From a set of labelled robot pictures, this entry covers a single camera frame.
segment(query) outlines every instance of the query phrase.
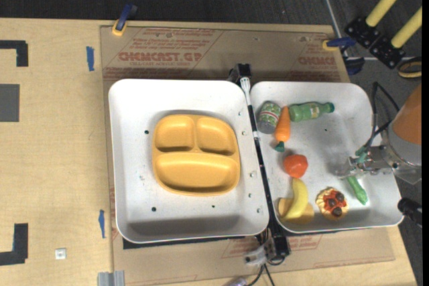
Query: orange carrot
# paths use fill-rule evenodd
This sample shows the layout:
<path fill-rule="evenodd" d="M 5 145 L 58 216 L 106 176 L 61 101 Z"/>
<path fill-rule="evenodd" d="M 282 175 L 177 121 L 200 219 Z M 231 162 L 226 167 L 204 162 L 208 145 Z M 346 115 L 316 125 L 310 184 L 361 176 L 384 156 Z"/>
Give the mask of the orange carrot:
<path fill-rule="evenodd" d="M 279 122 L 275 127 L 274 135 L 278 142 L 275 150 L 284 152 L 284 143 L 290 138 L 290 117 L 289 108 L 287 106 L 282 109 Z"/>
<path fill-rule="evenodd" d="M 287 174 L 300 178 L 308 168 L 308 161 L 304 155 L 290 155 L 283 160 L 283 166 Z"/>

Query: black corner marker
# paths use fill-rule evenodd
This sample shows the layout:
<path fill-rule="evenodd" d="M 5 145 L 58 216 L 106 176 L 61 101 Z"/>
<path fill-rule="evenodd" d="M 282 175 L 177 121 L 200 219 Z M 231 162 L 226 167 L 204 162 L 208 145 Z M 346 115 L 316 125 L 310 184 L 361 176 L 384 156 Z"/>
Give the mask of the black corner marker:
<path fill-rule="evenodd" d="M 28 67 L 28 44 L 25 41 L 0 40 L 0 49 L 16 50 L 16 66 Z"/>
<path fill-rule="evenodd" d="M 15 224 L 12 251 L 0 253 L 0 266 L 25 263 L 28 258 L 28 224 Z"/>

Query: yellow banana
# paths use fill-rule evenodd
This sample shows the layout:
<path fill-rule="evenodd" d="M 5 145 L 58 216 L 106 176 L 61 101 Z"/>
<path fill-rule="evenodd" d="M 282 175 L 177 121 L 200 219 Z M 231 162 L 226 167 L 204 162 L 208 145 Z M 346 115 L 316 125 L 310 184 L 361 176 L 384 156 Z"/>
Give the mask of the yellow banana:
<path fill-rule="evenodd" d="M 294 201 L 284 216 L 284 220 L 301 217 L 308 204 L 307 186 L 301 179 L 292 178 L 292 189 L 294 191 Z"/>

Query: gray square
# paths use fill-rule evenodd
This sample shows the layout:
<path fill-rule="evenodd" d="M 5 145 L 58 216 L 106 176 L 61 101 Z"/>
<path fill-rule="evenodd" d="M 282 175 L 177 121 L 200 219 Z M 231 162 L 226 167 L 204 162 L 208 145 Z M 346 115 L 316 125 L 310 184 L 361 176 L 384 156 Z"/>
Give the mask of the gray square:
<path fill-rule="evenodd" d="M 0 122 L 19 122 L 18 84 L 0 84 Z"/>

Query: green bottle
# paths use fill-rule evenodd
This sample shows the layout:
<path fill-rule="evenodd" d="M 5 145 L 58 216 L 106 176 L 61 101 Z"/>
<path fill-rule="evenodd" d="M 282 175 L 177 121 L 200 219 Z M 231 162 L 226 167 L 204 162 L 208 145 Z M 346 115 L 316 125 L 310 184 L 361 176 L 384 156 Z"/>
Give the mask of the green bottle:
<path fill-rule="evenodd" d="M 290 120 L 292 122 L 307 121 L 318 118 L 322 113 L 332 113 L 335 106 L 331 102 L 320 104 L 319 102 L 306 102 L 305 104 L 289 107 Z"/>

